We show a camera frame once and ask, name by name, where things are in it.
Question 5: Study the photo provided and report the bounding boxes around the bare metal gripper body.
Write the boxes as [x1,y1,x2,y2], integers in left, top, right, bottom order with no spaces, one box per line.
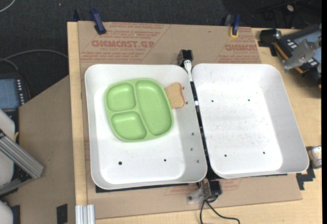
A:
[303,23,322,68]

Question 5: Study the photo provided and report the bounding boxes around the white plastic tray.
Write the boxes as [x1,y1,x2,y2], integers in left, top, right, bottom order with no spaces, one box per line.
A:
[84,64,208,190]
[191,63,310,179]

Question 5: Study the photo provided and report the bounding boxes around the small silver can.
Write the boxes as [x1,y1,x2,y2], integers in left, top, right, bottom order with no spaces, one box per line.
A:
[306,145,322,169]

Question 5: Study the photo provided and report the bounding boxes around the thin black and white rod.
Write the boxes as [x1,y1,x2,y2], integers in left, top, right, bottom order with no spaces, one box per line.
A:
[183,60,212,181]

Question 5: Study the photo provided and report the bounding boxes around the brown toast bread slice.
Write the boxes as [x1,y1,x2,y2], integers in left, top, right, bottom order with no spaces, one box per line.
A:
[163,82,186,110]

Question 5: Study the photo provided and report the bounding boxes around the brown cardboard board red print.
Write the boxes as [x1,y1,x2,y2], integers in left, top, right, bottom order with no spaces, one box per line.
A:
[77,20,303,220]

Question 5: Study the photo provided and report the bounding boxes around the green divided plate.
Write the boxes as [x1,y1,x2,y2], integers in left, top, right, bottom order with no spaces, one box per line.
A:
[103,78,175,143]

